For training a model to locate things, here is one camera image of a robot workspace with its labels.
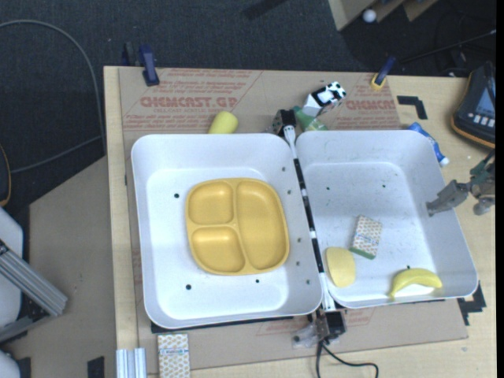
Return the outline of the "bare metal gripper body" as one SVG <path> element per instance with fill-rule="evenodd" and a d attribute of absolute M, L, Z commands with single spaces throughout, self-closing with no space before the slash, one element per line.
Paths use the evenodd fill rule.
<path fill-rule="evenodd" d="M 495 181 L 494 180 L 485 180 L 485 181 L 476 181 L 472 180 L 470 182 L 470 192 L 474 198 L 478 200 L 484 199 L 494 199 L 495 198 Z"/>

